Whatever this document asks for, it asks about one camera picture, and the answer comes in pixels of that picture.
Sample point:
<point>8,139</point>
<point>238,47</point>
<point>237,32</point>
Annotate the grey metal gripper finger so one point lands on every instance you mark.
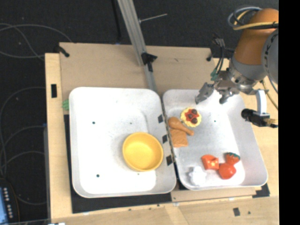
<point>225,98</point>
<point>203,93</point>

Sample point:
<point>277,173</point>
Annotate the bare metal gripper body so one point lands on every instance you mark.
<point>235,84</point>

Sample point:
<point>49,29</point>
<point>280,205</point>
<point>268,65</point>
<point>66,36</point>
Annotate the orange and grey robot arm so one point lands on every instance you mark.
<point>254,46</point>

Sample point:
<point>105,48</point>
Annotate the yellow spaghetti with meatballs toy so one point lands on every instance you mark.
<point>191,118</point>

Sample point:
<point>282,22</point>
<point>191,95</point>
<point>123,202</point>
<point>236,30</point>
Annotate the white plastic tray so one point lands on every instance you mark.
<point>103,149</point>
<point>220,135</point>

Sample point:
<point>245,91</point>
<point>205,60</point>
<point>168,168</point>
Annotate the brown toy chicken drumstick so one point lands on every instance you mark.
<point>177,124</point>

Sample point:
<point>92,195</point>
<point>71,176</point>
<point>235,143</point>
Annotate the orange toy salmon slice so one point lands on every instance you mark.
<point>179,140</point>

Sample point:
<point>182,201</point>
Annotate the red toy strawberry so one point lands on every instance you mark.
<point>232,159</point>

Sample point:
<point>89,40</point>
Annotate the orange toy wedge yellow dots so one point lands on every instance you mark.
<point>209,162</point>

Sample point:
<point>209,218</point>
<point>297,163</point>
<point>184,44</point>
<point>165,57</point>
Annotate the red toy tomato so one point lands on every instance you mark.
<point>227,171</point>

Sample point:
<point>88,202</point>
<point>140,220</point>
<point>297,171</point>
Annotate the white lumpy toy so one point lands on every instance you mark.
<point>197,176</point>

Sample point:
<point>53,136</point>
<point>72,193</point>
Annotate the yellow bowl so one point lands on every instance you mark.
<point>142,152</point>

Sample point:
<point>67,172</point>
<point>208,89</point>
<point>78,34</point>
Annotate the brown cardboard board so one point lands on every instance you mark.
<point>100,67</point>

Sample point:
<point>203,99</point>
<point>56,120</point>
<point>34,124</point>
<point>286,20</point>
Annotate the black cylinder on white bracket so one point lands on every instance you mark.
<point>254,117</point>

